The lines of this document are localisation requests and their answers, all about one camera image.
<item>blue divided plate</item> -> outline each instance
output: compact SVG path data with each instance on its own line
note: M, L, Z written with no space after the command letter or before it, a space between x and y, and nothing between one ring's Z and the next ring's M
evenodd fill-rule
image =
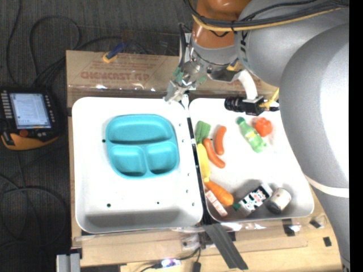
M113 170L128 179L167 175L179 164L174 129L156 114L115 117L106 127L106 144Z

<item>gray floor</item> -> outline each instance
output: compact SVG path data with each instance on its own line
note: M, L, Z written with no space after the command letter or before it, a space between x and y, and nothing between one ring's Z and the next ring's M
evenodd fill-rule
M126 29L143 33L138 37L143 46L142 38L152 38L154 33L177 35L179 22L192 25L183 0L0 0L0 85L30 86L66 49L74 48L77 29L81 44L120 36ZM106 51L116 43L104 39L84 49ZM141 49L173 55L178 50L171 44L169 52L152 46ZM65 68L53 79L50 88L65 115ZM34 188L28 198L10 192L24 186ZM14 152L0 144L1 272L55 271L55 255L70 245L69 194L66 129L59 140L37 150Z

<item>orange carrot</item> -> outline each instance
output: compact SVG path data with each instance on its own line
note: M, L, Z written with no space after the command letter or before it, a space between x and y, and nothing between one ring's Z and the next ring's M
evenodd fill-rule
M218 168L224 168L226 163L218 157L218 155L213 150L212 140L209 138L205 138L203 140L203 145L206 149L206 153L208 154L209 160Z
M223 147L223 137L227 131L225 126L221 126L218 128L216 137L214 138L214 149L218 155L223 155L225 153L225 149Z
M205 186L214 194L219 202L225 206L233 205L233 195L212 180L204 181Z

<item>button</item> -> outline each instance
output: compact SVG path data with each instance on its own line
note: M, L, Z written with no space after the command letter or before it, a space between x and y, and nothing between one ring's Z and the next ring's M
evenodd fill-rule
M29 131L28 131L28 130L26 130L26 129L22 129L22 130L20 130L19 135L20 135L21 137L28 137L28 135L29 135Z

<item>metallic can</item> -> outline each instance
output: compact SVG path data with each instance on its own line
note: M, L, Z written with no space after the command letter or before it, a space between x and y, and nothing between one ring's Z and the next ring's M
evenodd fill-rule
M277 188L271 198L266 202L266 208L274 213L280 214L291 201L291 194L283 188Z

